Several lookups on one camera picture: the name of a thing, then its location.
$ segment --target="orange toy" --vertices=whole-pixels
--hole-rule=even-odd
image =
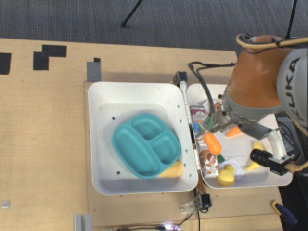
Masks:
[[[221,153],[221,145],[219,141],[216,139],[215,135],[212,133],[207,133],[203,136],[204,142],[206,143],[209,151],[213,155],[219,155]]]
[[[239,127],[238,126],[235,126],[234,128],[232,128],[230,130],[230,132],[227,134],[227,137],[231,137],[231,136],[234,136],[236,134],[239,134],[241,133],[242,131],[240,131]]]

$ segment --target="table surface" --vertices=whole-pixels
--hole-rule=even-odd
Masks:
[[[67,56],[50,57],[49,71],[33,70],[33,52],[42,45],[65,45]],[[0,230],[71,231],[75,214],[93,214],[94,230],[105,227],[179,221],[179,204],[191,192],[91,195],[87,175],[84,82],[86,64],[102,62],[103,81],[165,82],[187,63],[236,61],[232,51],[0,39],[11,53],[9,75],[0,75]],[[231,68],[210,69],[208,83],[227,84]],[[196,80],[188,72],[189,84]],[[201,215],[206,230],[282,230],[270,207],[281,202],[277,187],[215,190],[213,206]],[[99,208],[93,210],[93,201]],[[196,230],[196,216],[183,224]]]

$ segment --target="orange carrot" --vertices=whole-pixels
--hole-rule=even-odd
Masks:
[[[241,133],[242,131],[240,131],[240,129],[238,128],[238,126],[235,126],[234,128],[232,128],[230,130],[230,132],[227,134],[227,137],[231,137],[231,136],[234,136],[236,134],[239,134]]]
[[[221,153],[221,145],[219,141],[216,139],[215,135],[212,133],[207,133],[203,136],[204,142],[206,143],[209,151],[213,155],[219,155]]]

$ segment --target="black tape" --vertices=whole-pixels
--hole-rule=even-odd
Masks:
[[[43,44],[42,51],[49,54],[49,56],[66,57],[65,45],[46,45]]]
[[[8,75],[11,68],[11,53],[0,53],[0,75]]]
[[[49,70],[49,56],[46,52],[33,52],[33,70]]]

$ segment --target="transparent connector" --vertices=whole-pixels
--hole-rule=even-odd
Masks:
[[[201,196],[198,194],[191,201],[180,204],[180,212],[181,214],[190,215],[195,210],[198,210],[202,207]]]
[[[174,224],[165,224],[166,231],[183,231],[182,226],[174,225]]]

